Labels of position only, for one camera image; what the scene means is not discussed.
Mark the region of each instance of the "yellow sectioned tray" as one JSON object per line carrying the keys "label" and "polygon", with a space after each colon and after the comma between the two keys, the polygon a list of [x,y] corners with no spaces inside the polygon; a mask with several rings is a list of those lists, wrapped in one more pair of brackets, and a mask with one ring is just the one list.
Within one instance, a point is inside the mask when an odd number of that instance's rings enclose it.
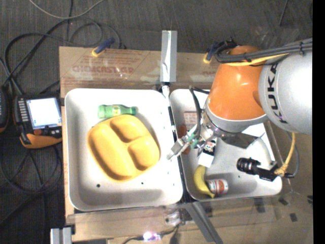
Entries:
{"label": "yellow sectioned tray", "polygon": [[160,151],[135,116],[120,115],[92,127],[87,144],[98,165],[113,181],[128,181],[159,161]]}

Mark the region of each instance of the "soda can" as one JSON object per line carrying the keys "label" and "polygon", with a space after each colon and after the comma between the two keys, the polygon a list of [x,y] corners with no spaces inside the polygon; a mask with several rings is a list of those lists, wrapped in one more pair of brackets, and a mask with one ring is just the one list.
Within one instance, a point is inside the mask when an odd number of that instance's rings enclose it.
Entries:
{"label": "soda can", "polygon": [[228,192],[228,182],[225,179],[206,180],[208,187],[216,196],[226,194]]}

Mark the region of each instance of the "cable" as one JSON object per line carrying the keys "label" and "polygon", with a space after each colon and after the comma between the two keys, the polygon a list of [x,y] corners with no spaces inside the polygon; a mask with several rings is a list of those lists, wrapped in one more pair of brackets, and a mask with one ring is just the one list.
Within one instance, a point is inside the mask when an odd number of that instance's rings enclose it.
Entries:
{"label": "cable", "polygon": [[[17,69],[19,68],[19,66],[21,66],[31,55],[32,53],[34,53],[36,51],[36,49],[40,46],[40,44],[45,40],[45,38],[52,38],[54,40],[57,40],[57,41],[61,41],[61,42],[66,42],[68,43],[69,45],[72,45],[72,46],[77,46],[77,47],[96,47],[102,40],[103,38],[103,28],[102,26],[105,26],[107,28],[109,28],[113,33],[114,35],[116,36],[117,38],[117,41],[118,41],[118,44],[120,44],[120,37],[118,35],[118,33],[110,26],[108,26],[107,24],[99,24],[89,18],[85,18],[85,17],[80,17],[78,18],[77,20],[87,20],[87,21],[90,21],[90,24],[91,25],[94,25],[100,32],[100,37],[96,40],[95,43],[92,43],[92,44],[88,44],[88,45],[84,45],[84,44],[79,44],[79,43],[75,43],[75,42],[71,42],[71,41],[67,41],[67,40],[64,40],[60,37],[57,37],[57,36],[53,36],[51,35],[51,33],[57,29],[59,26],[61,26],[62,24],[64,24],[65,22],[69,21],[69,20],[63,20],[59,23],[57,23],[56,25],[54,25],[51,29],[49,29],[46,33],[26,33],[26,34],[22,34],[22,35],[19,35],[17,37],[15,37],[14,39],[12,39],[8,44],[7,46],[5,47],[5,51],[4,51],[4,62],[2,62],[2,65],[3,67],[5,68],[6,72],[7,72],[7,78],[6,80],[4,81],[3,85],[5,85],[9,80],[12,80],[17,91],[22,95],[23,94],[23,91],[21,90],[21,88],[18,86],[18,84],[15,82],[15,80],[12,79],[14,73],[17,71]],[[9,63],[8,63],[8,54],[9,54],[9,50],[11,48],[11,46],[19,41],[20,39],[22,38],[25,38],[25,37],[29,37],[29,36],[41,36],[41,38],[35,43],[34,47],[20,60],[20,62],[11,70],[10,67],[9,67]]]}
{"label": "cable", "polygon": [[299,151],[297,149],[297,144],[295,144],[295,154],[296,154],[296,168],[295,168],[295,171],[292,174],[285,173],[284,174],[284,177],[285,178],[294,178],[298,174],[298,172],[299,172],[299,168],[300,168],[300,155],[299,155]]}
{"label": "cable", "polygon": [[[23,187],[23,186],[15,183],[12,180],[12,178],[8,178],[8,176],[3,171],[1,159],[0,159],[0,173],[4,177],[5,181],[10,186],[12,186],[13,188],[15,188],[15,189],[17,189],[17,190],[19,190],[19,191],[21,191],[21,192],[23,192],[25,194],[28,194],[28,195],[38,195],[40,193],[48,193],[48,192],[52,191],[57,186],[57,183],[60,181],[60,179],[62,177],[62,174],[63,174],[63,165],[62,165],[62,161],[61,161],[61,158],[59,156],[58,150],[57,150],[57,148],[55,146],[53,146],[53,148],[54,148],[55,155],[56,155],[56,166],[53,169],[53,171],[52,171],[51,175],[49,176],[49,178],[44,183],[42,183],[42,185],[38,189],[36,189],[36,190]],[[34,159],[33,159],[33,156],[31,155],[30,149],[28,149],[26,151],[26,156],[27,157],[30,157],[32,159],[32,161],[34,162]],[[60,174],[59,174],[59,176],[56,178],[56,180],[54,182],[52,182],[51,184],[49,184],[53,180],[53,178],[55,176],[55,173],[57,171],[58,166],[60,166]],[[35,168],[36,168],[36,172],[37,172],[38,178],[40,178],[39,170],[38,170],[36,164],[35,164]]]}
{"label": "cable", "polygon": [[[37,198],[38,196],[42,195],[42,199],[43,199],[43,212],[44,212],[44,231],[46,230],[45,226],[46,226],[46,200],[45,200],[45,194],[47,193],[50,193],[55,187],[57,187],[57,184],[58,182],[61,180],[62,178],[62,175],[63,175],[63,165],[62,165],[62,161],[61,161],[61,158],[60,158],[60,155],[59,155],[59,152],[56,148],[56,146],[52,146],[54,151],[55,151],[55,155],[56,155],[56,166],[55,168],[53,169],[53,172],[51,173],[51,175],[49,176],[49,179],[46,180],[45,182],[43,182],[42,180],[42,177],[40,175],[40,171],[37,167],[37,164],[36,164],[36,161],[34,159],[34,157],[32,156],[30,150],[27,150],[26,151],[26,154],[23,158],[23,160],[20,162],[18,168],[16,169],[14,175],[9,179],[7,177],[7,175],[4,173],[3,169],[2,169],[2,163],[1,163],[1,159],[2,157],[0,158],[0,173],[2,174],[2,176],[5,178],[5,183],[8,183],[10,186],[12,186],[13,188],[21,191],[22,193],[26,194],[27,195],[27,198],[22,202],[20,203],[17,207],[15,207],[15,209],[13,211],[11,211],[2,221],[0,221],[0,226],[3,225],[3,223],[8,219],[10,218],[15,212],[17,212],[19,209],[21,209],[25,204],[29,203],[30,201],[34,200],[35,198]],[[13,182],[13,179],[18,175],[19,171],[21,171],[22,169],[22,166],[23,164],[25,164],[25,161],[27,159],[27,157],[30,157],[31,158],[31,161],[35,167],[35,170],[36,170],[36,174],[37,174],[37,178],[38,178],[38,181],[40,183],[40,187],[37,189],[37,190],[31,190],[31,189],[28,189],[28,188],[25,188],[25,187],[22,187],[16,183]],[[60,174],[59,176],[57,177],[57,179],[52,183],[52,184],[49,184],[49,182],[51,180],[53,180],[54,178],[54,175],[57,171],[57,168],[58,168],[58,165],[60,165]]]}
{"label": "cable", "polygon": [[296,143],[296,134],[295,134],[295,133],[292,133],[292,141],[291,141],[290,151],[289,151],[289,153],[288,153],[288,156],[287,156],[287,158],[286,158],[284,164],[283,164],[280,168],[278,168],[278,169],[276,169],[276,170],[274,171],[274,173],[275,173],[276,175],[279,175],[280,177],[285,177],[286,170],[287,170],[287,168],[288,168],[288,166],[289,166],[289,162],[290,162],[291,157],[292,157],[292,155],[293,155],[293,153],[294,153],[294,150],[295,150],[295,143]]}
{"label": "cable", "polygon": [[68,20],[68,19],[74,19],[77,17],[81,17],[83,15],[85,15],[86,13],[88,13],[90,10],[92,10],[94,7],[98,6],[99,4],[101,4],[102,2],[104,2],[105,0],[99,0],[97,3],[95,3],[93,6],[91,6],[90,8],[88,8],[86,11],[84,11],[83,13],[76,15],[76,16],[70,16],[70,17],[61,17],[61,16],[56,16],[53,15],[51,13],[48,13],[47,11],[45,11],[44,9],[42,9],[40,6],[38,6],[33,0],[29,0],[35,7],[37,7],[39,10],[41,10],[43,13],[58,18],[58,19],[64,19],[64,20]]}
{"label": "cable", "polygon": [[[164,236],[169,235],[174,232],[174,235],[172,236],[172,238],[173,238],[176,235],[178,228],[179,228],[179,224],[172,230],[164,231],[164,232],[158,233],[157,235],[159,235],[161,238],[163,238]],[[131,240],[139,240],[140,241],[140,240],[144,240],[144,237],[143,237],[143,235],[131,237],[131,238],[126,239],[122,244],[126,244]]]}
{"label": "cable", "polygon": [[178,230],[179,230],[179,224],[176,226],[176,230],[173,234],[173,236],[171,237],[171,239],[169,240],[169,244],[177,244],[178,243]]}
{"label": "cable", "polygon": [[210,93],[210,92],[207,91],[207,90],[200,89],[200,88],[197,88],[197,87],[193,87],[193,90],[195,90],[196,92],[204,93],[204,94],[209,94],[209,93]]}
{"label": "cable", "polygon": [[196,108],[196,112],[197,112],[197,127],[195,128],[193,133],[195,134],[196,138],[199,138],[200,133],[201,133],[201,108],[200,108],[198,98],[196,97],[196,95],[194,93],[194,87],[190,86],[189,91],[191,92],[191,94],[193,96],[193,100],[194,100],[194,104],[195,104],[195,108]]}
{"label": "cable", "polygon": [[220,63],[244,63],[246,65],[252,64],[253,59],[259,59],[269,56],[281,56],[293,52],[303,54],[305,51],[312,50],[312,41],[304,43],[289,44],[279,48],[272,48],[260,50],[256,52],[242,53],[242,54],[222,54],[223,51],[229,49],[226,46],[221,46],[216,49],[215,58]]}

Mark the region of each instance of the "light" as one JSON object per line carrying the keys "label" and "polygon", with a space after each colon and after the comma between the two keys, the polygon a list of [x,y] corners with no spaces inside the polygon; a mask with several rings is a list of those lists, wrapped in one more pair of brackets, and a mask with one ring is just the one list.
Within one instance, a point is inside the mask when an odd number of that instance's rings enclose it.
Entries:
{"label": "light", "polygon": [[161,240],[161,236],[157,233],[146,231],[145,233],[143,233],[143,240],[144,241]]}

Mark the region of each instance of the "green bottle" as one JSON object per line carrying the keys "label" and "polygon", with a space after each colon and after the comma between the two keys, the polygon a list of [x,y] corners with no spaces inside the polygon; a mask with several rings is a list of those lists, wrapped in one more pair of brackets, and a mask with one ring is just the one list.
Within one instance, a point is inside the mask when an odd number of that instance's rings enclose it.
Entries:
{"label": "green bottle", "polygon": [[98,118],[111,118],[123,114],[136,114],[135,107],[125,107],[123,105],[101,105],[98,107]]}

